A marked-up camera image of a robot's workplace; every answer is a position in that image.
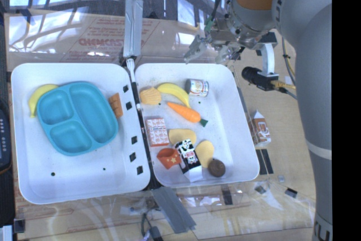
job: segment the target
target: blue divided plate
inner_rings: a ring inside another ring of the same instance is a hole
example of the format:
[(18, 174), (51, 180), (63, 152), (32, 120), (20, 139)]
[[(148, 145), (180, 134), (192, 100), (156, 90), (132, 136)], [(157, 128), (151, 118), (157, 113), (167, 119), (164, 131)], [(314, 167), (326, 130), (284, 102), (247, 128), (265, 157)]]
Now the blue divided plate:
[(110, 104), (89, 82), (73, 82), (43, 94), (37, 115), (52, 145), (68, 156), (106, 145), (119, 130)]

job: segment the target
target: tin can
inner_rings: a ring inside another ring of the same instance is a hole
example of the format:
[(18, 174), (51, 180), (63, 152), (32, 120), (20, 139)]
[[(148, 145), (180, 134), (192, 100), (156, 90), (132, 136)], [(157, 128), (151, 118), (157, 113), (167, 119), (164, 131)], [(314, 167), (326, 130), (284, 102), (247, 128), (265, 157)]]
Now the tin can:
[(186, 81), (186, 92), (189, 95), (195, 95), (198, 97), (206, 97), (209, 91), (209, 83), (204, 80), (192, 80)]

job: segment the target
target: toy banana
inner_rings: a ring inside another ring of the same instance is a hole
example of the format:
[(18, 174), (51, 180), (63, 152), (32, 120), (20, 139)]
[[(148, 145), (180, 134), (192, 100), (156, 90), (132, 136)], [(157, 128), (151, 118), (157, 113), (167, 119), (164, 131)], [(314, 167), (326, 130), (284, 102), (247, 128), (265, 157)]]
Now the toy banana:
[(28, 105), (30, 108), (30, 117), (35, 117), (35, 111), (36, 111), (36, 105), (38, 103), (39, 98), (44, 94), (47, 93), (50, 90), (54, 90), (58, 85), (42, 85), (36, 89), (36, 91), (32, 94), (32, 96), (29, 98)]
[(157, 90), (161, 93), (171, 94), (177, 97), (184, 105), (188, 108), (191, 108), (189, 103), (189, 95), (187, 92), (182, 89), (180, 86), (166, 82), (157, 87)]

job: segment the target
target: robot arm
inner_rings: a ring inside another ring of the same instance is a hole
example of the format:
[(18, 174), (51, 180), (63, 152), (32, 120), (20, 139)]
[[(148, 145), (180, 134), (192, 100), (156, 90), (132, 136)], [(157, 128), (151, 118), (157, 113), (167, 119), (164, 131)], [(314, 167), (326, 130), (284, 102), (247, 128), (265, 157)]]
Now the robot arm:
[[(333, 238), (332, 225), (332, 121), (331, 121), (331, 30), (332, 0), (232, 0), (223, 19), (209, 19), (205, 38), (185, 55), (186, 63), (206, 44), (218, 51), (223, 63), (240, 49), (261, 49), (261, 38), (276, 28), (296, 50), (297, 101), (316, 186), (313, 240)], [(263, 61), (272, 55), (263, 55)], [(270, 71), (258, 69), (259, 85)], [(249, 71), (243, 71), (246, 78)]]

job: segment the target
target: small box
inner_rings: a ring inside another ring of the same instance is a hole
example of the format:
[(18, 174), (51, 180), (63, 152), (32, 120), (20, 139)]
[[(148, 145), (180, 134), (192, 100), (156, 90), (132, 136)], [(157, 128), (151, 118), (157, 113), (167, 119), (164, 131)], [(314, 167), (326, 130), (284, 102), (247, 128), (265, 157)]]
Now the small box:
[(265, 117), (258, 110), (254, 113), (248, 125), (255, 146), (262, 147), (271, 142), (271, 135)]
[(167, 146), (169, 138), (163, 118), (146, 120), (147, 135), (151, 147)]
[(181, 162), (180, 169), (184, 176), (191, 182), (203, 179), (202, 166), (196, 154), (195, 148), (190, 139), (185, 139), (177, 144), (174, 148), (179, 152)]

